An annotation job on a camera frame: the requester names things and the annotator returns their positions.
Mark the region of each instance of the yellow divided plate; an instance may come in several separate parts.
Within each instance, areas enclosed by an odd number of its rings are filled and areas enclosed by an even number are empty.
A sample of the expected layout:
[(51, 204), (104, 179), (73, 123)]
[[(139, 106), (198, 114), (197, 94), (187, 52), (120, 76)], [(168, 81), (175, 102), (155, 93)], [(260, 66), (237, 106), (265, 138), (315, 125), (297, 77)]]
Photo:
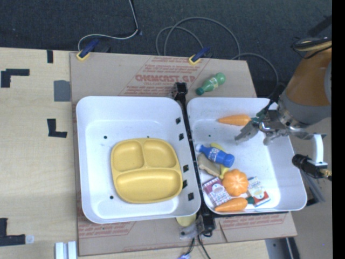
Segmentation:
[(115, 189), (131, 203), (160, 202), (182, 190), (182, 173), (173, 147), (156, 138), (117, 143), (111, 154)]

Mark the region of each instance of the plastic container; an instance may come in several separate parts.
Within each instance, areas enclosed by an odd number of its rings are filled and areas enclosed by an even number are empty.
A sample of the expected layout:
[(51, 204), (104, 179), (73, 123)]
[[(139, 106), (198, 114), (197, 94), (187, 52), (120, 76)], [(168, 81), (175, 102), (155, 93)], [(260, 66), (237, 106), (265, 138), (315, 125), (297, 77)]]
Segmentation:
[[(81, 204), (95, 223), (189, 216), (201, 205), (196, 173), (179, 104), (161, 97), (85, 97), (77, 104)], [(130, 203), (113, 182), (111, 152), (121, 141), (161, 139), (176, 152), (183, 188), (161, 202)]]
[[(302, 209), (307, 202), (300, 170), (293, 166), (294, 156), (289, 137), (279, 137), (265, 146), (264, 133), (258, 132), (248, 141), (236, 145), (234, 137), (240, 133), (243, 126), (222, 124), (217, 119), (236, 114), (247, 114), (254, 117), (257, 112), (268, 104), (263, 98), (194, 98), (187, 104), (190, 128), (194, 146), (209, 145), (216, 142), (224, 150), (235, 157), (230, 168), (237, 168), (248, 178), (257, 176), (271, 200), (258, 207), (248, 205), (241, 214), (287, 212)], [(200, 170), (201, 183), (212, 179), (207, 172)], [(214, 211), (214, 205), (204, 193), (206, 205)]]

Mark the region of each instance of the toy carrot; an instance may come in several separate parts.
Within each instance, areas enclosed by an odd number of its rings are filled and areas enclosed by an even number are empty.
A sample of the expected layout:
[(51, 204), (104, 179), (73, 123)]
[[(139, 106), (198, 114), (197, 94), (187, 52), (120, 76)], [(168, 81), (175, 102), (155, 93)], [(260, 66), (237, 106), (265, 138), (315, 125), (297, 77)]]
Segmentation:
[(253, 197), (248, 197), (245, 199), (244, 197), (236, 197), (231, 199), (230, 201), (224, 202), (221, 205), (215, 208), (217, 212), (236, 212), (245, 209), (248, 203), (254, 203)]
[(218, 119), (220, 123), (235, 126), (245, 126), (249, 121), (251, 121), (251, 118), (246, 114), (231, 115)]

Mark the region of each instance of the orange pumpkin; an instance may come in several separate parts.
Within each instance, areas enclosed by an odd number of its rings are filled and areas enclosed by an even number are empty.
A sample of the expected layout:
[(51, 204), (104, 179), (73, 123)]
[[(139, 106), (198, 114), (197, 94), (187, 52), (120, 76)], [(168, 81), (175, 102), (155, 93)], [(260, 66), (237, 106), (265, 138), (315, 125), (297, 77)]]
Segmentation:
[(246, 193), (249, 184), (246, 174), (238, 169), (226, 172), (222, 183), (231, 196), (239, 196)]

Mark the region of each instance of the black fabric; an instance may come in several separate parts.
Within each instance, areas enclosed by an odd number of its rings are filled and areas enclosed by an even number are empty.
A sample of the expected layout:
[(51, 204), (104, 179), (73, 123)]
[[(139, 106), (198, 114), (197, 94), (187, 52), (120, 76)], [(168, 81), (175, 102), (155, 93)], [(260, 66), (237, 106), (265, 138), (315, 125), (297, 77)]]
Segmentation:
[[(332, 37), (332, 0), (133, 0), (141, 31), (129, 40), (102, 39), (112, 53), (157, 54), (160, 30), (188, 17), (217, 20), (237, 37), (241, 52), (268, 59), (286, 83), (301, 58), (291, 49), (299, 38)], [(77, 50), (85, 35), (129, 35), (135, 23), (128, 0), (0, 0), (0, 46)], [(229, 33), (216, 24), (190, 21), (192, 31), (214, 58), (231, 59), (238, 51)], [(158, 43), (162, 45), (167, 31)], [(167, 55), (190, 57), (200, 46), (182, 30), (172, 33)], [(275, 76), (260, 58), (246, 56), (258, 96), (270, 94)]]

